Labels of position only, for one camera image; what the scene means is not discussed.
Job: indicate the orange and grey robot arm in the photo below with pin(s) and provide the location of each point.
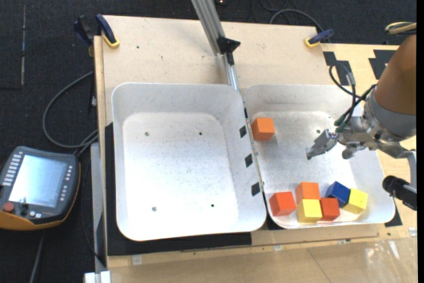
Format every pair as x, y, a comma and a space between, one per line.
397, 76

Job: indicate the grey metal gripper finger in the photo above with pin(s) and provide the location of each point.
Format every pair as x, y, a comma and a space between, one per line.
321, 144
351, 150

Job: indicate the blue cube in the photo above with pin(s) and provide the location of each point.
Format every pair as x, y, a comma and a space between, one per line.
338, 192

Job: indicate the yellow cube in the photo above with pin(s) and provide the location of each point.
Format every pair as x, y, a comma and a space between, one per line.
309, 210
355, 201

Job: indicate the pale wood board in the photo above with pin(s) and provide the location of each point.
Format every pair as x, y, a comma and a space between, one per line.
172, 53

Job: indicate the red cube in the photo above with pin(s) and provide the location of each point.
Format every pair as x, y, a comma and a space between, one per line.
282, 203
330, 209

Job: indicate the white plastic tray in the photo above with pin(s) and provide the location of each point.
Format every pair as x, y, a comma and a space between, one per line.
179, 169
298, 162

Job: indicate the black cylinder on white bracket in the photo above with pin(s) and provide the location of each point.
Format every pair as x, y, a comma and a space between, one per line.
399, 190

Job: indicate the orange cube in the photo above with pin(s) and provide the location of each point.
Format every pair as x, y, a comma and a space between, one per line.
263, 129
307, 190

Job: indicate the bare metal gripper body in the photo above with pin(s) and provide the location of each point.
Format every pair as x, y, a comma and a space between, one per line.
359, 131

